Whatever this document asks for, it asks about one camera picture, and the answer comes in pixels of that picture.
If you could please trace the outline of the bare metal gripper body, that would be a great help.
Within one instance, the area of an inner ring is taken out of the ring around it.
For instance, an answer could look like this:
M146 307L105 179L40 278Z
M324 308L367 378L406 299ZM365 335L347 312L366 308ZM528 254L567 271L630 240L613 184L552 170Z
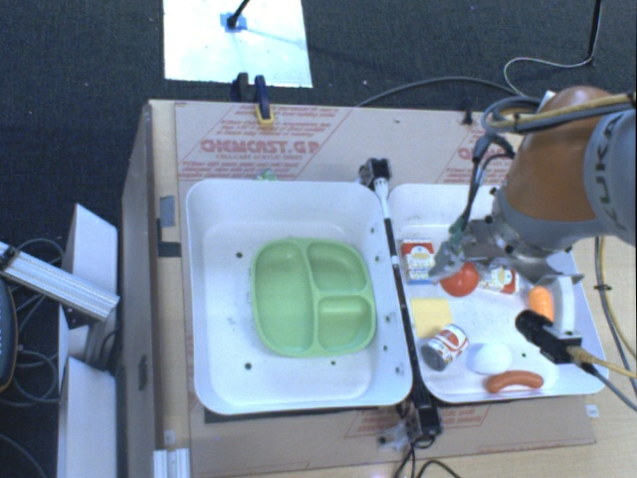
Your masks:
M556 251L529 244L499 216L471 221L459 217L449 228L446 242L461 245L465 263L474 263L479 272L504 266L532 284L548 284L559 277L569 278L573 284L583 279L582 274L551 266L548 258Z

